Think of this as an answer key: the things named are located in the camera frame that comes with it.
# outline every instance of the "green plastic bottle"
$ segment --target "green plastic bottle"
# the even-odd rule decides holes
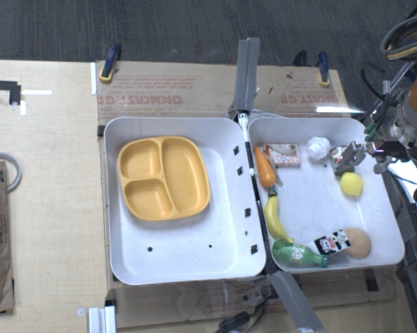
[[[328,256],[316,254],[312,249],[298,243],[289,243],[276,239],[273,244],[273,256],[281,264],[293,267],[319,265],[327,268]]]

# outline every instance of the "tan round object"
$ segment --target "tan round object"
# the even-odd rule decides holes
[[[359,228],[346,228],[344,232],[351,244],[351,247],[344,250],[346,254],[355,259],[365,258],[371,249],[368,235]]]

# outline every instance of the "blue and yellow clamp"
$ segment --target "blue and yellow clamp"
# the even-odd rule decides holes
[[[321,87],[330,86],[330,77],[328,69],[328,57],[326,52],[320,52],[318,55],[318,82]]]
[[[109,83],[111,81],[114,72],[114,68],[112,66],[114,61],[120,58],[120,47],[120,44],[111,44],[110,52],[106,58],[105,65],[100,69],[99,72],[99,80],[102,83]]]

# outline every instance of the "gray ring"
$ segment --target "gray ring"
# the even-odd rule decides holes
[[[15,176],[15,179],[12,183],[9,184],[7,191],[11,192],[14,190],[17,185],[20,183],[20,180],[22,179],[22,167],[20,166],[20,163],[15,159],[11,154],[0,152],[0,159],[9,161],[17,170],[17,175]]]

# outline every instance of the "yellow ball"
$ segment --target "yellow ball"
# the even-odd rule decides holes
[[[347,195],[359,196],[362,192],[362,179],[355,173],[344,173],[341,178],[341,188]]]

